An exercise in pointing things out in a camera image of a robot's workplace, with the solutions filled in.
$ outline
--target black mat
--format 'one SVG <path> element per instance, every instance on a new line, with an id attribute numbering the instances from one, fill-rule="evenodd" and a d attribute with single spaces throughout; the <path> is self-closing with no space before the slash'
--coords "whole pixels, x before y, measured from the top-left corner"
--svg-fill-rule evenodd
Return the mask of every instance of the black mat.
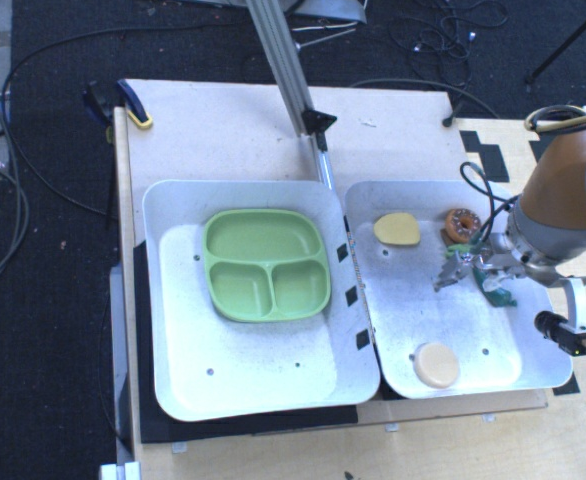
<path id="1" fill-rule="evenodd" d="M 448 0 L 462 18 L 495 23 L 497 7 L 482 1 Z M 407 16 L 438 20 L 424 0 L 371 0 L 366 26 L 302 49 L 308 82 L 348 86 L 380 77 L 415 79 L 417 68 L 438 82 L 456 83 L 470 73 L 466 89 L 504 118 L 523 119 L 551 104 L 586 105 L 586 30 L 530 90 L 524 83 L 586 20 L 586 0 L 496 1 L 508 13 L 504 25 L 458 23 L 462 42 L 476 33 L 468 66 L 462 65 L 470 72 L 412 64 L 411 48 L 402 50 L 393 41 L 390 32 L 402 46 L 419 42 L 410 29 L 421 27 Z M 11 86 L 16 140 L 50 183 L 100 211 L 107 206 L 113 151 L 84 111 L 81 93 L 88 82 L 99 81 L 112 100 L 117 99 L 112 84 L 119 78 L 272 82 L 246 10 L 157 0 L 13 2 L 14 63 L 44 45 L 97 30 L 207 25 L 93 35 L 48 49 L 18 71 Z M 290 24 L 317 22 L 295 18 Z M 306 42 L 324 34 L 304 32 L 296 38 Z M 489 116 L 468 100 L 459 115 Z M 197 116 L 184 118 L 186 126 Z M 23 248 L 0 279 L 0 479 L 95 478 L 101 464 L 116 460 L 97 378 L 102 375 L 110 410 L 108 320 L 101 327 L 109 270 L 118 260 L 117 229 L 62 201 L 23 161 L 21 166 L 32 218 Z M 10 240 L 12 212 L 9 188 L 0 183 L 0 257 Z"/>

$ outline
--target aluminum rod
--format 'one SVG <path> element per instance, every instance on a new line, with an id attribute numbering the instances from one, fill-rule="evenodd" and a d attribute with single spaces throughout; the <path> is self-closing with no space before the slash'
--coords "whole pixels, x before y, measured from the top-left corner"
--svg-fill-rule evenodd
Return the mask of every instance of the aluminum rod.
<path id="1" fill-rule="evenodd" d="M 273 76 L 280 89 L 293 128 L 298 135 L 309 135 L 302 113 L 314 110 L 295 41 L 291 37 L 279 0 L 246 0 Z M 331 163 L 326 151 L 310 139 L 320 180 L 334 188 Z"/>

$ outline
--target white tray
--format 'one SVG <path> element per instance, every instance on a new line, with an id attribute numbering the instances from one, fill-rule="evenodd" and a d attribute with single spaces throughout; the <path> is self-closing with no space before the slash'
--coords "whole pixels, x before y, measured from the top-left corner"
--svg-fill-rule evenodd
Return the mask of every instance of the white tray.
<path id="1" fill-rule="evenodd" d="M 240 208 L 300 212 L 328 253 L 331 299 L 318 315 L 239 323 L 214 308 L 205 279 L 202 233 L 216 213 Z M 182 421 L 350 405 L 370 399 L 380 371 L 334 192 L 315 181 L 167 180 L 143 201 L 148 253 L 155 393 Z"/>
<path id="2" fill-rule="evenodd" d="M 497 195 L 508 197 L 499 187 Z M 432 398 L 564 384 L 572 360 L 545 340 L 533 321 L 540 311 L 552 311 L 546 289 L 530 279 L 507 281 L 504 288 L 517 307 L 493 307 L 473 276 L 433 289 L 444 263 L 441 238 L 444 217 L 451 208 L 469 208 L 484 221 L 488 198 L 463 181 L 372 181 L 352 186 L 346 194 L 346 214 L 355 239 L 355 255 L 365 285 L 382 372 L 389 385 L 407 398 Z M 418 221 L 417 246 L 387 246 L 373 234 L 383 215 L 408 212 Z M 504 212 L 494 230 L 503 229 Z M 415 374 L 411 355 L 422 343 L 442 342 L 460 362 L 460 376 L 451 387 L 437 389 Z"/>

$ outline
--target black clamp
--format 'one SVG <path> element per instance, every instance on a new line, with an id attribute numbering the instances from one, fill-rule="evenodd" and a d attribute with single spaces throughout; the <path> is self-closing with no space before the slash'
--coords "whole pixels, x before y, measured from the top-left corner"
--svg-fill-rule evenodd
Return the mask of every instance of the black clamp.
<path id="1" fill-rule="evenodd" d="M 302 121 L 306 127 L 306 133 L 308 135 L 315 135 L 317 148 L 320 151 L 328 151 L 324 132 L 337 121 L 337 117 L 317 110 L 305 110 L 302 112 Z"/>
<path id="2" fill-rule="evenodd" d="M 146 112 L 140 98 L 138 98 L 126 80 L 118 80 L 115 88 L 123 100 L 123 105 L 126 106 L 126 113 L 131 121 L 141 130 L 150 128 L 153 124 L 153 119 Z M 89 115 L 106 129 L 107 142 L 112 143 L 113 105 L 100 90 L 97 82 L 90 82 L 86 86 L 86 89 L 82 92 L 82 99 Z"/>

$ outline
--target toy donut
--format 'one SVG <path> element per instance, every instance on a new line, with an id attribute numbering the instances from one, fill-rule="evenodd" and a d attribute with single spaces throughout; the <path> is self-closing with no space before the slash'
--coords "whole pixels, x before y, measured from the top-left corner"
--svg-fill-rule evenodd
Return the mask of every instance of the toy donut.
<path id="1" fill-rule="evenodd" d="M 446 234 L 458 244 L 468 243 L 481 225 L 482 221 L 477 214 L 466 208 L 454 208 L 444 219 Z"/>

